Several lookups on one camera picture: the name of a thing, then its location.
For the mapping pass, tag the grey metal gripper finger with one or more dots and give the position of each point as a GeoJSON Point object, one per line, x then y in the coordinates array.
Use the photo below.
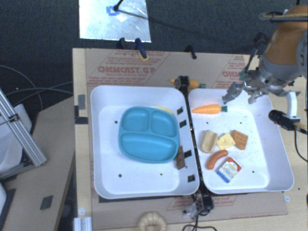
{"type": "Point", "coordinates": [231, 94]}
{"type": "Point", "coordinates": [254, 96]}

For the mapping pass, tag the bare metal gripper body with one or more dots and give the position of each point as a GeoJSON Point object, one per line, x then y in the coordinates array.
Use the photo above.
{"type": "Point", "coordinates": [263, 82]}

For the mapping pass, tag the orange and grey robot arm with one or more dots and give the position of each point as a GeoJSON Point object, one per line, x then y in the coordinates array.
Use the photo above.
{"type": "Point", "coordinates": [281, 42]}

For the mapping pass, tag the orange toy carrot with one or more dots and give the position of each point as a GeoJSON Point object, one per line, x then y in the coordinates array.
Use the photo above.
{"type": "Point", "coordinates": [209, 109]}
{"type": "Point", "coordinates": [193, 83]}

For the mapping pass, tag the brown waffle biscuit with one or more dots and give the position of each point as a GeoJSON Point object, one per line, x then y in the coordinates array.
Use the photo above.
{"type": "Point", "coordinates": [240, 139]}

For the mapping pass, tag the yellow cheese slice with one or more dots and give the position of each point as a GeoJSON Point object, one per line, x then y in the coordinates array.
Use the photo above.
{"type": "Point", "coordinates": [225, 141]}

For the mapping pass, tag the beige hot dog bun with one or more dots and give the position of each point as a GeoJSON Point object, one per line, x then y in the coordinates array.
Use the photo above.
{"type": "Point", "coordinates": [209, 141]}

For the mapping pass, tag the thin black rod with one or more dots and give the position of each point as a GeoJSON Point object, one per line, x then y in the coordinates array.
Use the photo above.
{"type": "Point", "coordinates": [192, 133]}

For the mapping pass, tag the white plastic tray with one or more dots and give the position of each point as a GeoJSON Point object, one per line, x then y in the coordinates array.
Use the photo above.
{"type": "Point", "coordinates": [134, 182]}
{"type": "Point", "coordinates": [262, 157]}

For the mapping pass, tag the orange toy sausage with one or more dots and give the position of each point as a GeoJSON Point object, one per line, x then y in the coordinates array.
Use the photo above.
{"type": "Point", "coordinates": [216, 159]}

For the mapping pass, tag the white red blue carton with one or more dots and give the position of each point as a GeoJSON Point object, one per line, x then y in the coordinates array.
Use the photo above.
{"type": "Point", "coordinates": [229, 170]}

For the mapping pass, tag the blue divided plate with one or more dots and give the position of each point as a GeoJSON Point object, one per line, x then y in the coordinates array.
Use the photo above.
{"type": "Point", "coordinates": [148, 135]}

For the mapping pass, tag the brown cardboard board red print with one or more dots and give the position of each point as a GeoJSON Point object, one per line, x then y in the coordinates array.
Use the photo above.
{"type": "Point", "coordinates": [125, 66]}

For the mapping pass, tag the beige toy doughnut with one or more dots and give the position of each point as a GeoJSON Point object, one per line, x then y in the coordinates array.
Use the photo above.
{"type": "Point", "coordinates": [151, 221]}

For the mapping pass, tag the black cylinder on white bracket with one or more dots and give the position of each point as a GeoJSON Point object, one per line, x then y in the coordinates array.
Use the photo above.
{"type": "Point", "coordinates": [287, 115]}

